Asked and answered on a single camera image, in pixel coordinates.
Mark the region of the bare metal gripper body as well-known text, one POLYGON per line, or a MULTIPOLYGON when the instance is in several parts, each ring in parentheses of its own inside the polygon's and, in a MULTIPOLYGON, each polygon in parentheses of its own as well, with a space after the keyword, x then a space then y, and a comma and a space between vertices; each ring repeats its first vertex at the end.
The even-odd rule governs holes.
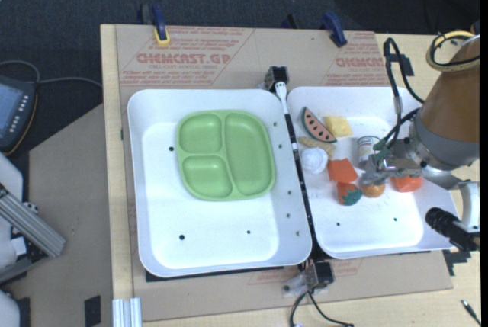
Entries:
POLYGON ((419 177, 429 161, 420 159, 410 148, 409 139, 406 142, 397 140, 392 146, 385 139, 381 139, 373 146, 374 153, 370 155, 370 177, 419 177))

